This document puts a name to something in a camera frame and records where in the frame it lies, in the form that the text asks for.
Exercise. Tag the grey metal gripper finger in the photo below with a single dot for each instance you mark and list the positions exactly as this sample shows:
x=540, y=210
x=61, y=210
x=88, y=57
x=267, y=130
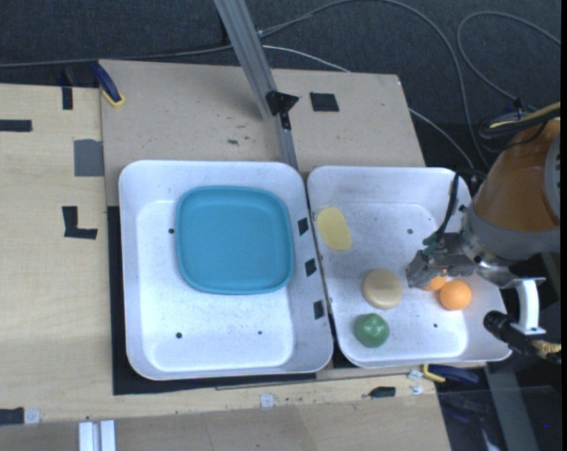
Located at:
x=419, y=270

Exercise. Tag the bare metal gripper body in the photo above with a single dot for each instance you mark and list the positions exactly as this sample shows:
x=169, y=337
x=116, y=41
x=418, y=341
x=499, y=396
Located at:
x=457, y=257

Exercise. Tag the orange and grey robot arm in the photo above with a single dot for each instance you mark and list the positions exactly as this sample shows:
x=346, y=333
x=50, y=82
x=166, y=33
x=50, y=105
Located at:
x=513, y=205

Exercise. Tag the orange toy fruit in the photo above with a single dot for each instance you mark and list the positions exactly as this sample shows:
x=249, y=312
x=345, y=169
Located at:
x=455, y=295
x=434, y=284

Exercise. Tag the beige round toy bread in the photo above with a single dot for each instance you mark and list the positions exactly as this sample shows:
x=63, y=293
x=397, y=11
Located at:
x=382, y=289

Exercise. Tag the white plastic tray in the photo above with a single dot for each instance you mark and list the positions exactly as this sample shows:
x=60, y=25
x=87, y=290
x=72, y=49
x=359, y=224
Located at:
x=217, y=336
x=405, y=223

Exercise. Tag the green toy pepper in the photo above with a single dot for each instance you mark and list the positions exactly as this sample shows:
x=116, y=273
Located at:
x=371, y=331

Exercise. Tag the yellow oval toy food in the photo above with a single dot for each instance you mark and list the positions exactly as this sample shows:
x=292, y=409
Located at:
x=334, y=228

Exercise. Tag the blue plate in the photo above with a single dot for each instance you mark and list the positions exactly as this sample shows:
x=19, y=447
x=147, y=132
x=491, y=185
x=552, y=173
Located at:
x=233, y=240

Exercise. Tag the pale wood board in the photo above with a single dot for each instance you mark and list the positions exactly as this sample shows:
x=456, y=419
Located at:
x=193, y=120

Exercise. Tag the black cylinder on white bracket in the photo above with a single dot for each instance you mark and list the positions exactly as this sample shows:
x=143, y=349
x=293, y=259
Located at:
x=527, y=306

